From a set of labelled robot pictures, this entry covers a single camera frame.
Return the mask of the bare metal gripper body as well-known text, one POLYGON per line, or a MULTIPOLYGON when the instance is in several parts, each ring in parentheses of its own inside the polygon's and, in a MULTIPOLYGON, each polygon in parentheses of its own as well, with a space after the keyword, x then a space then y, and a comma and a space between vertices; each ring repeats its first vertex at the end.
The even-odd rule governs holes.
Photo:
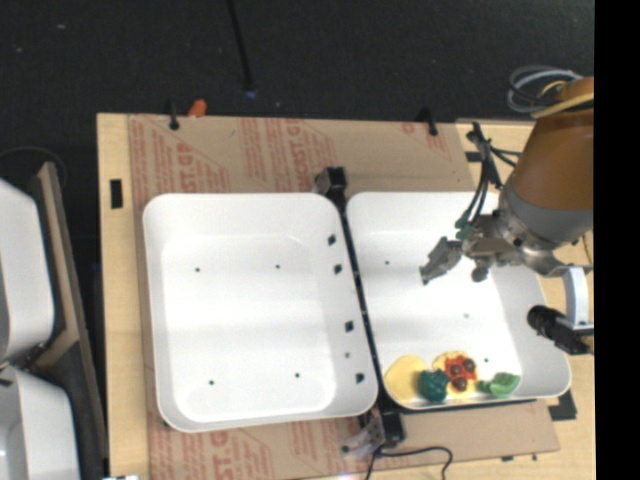
POLYGON ((473 261, 489 258, 491 268, 525 266, 537 274, 561 274, 564 270, 554 255, 558 244, 534 234, 506 209, 474 217, 460 229, 460 240, 466 257, 473 261))

